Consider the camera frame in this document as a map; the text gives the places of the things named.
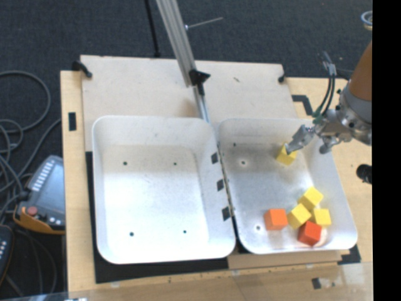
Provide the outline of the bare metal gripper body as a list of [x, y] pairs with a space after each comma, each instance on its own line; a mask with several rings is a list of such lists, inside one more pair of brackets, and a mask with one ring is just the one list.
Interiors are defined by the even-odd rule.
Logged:
[[328, 110], [315, 124], [315, 134], [320, 138], [334, 136], [338, 144], [353, 140], [365, 145], [372, 144], [371, 123], [363, 120], [352, 110]]

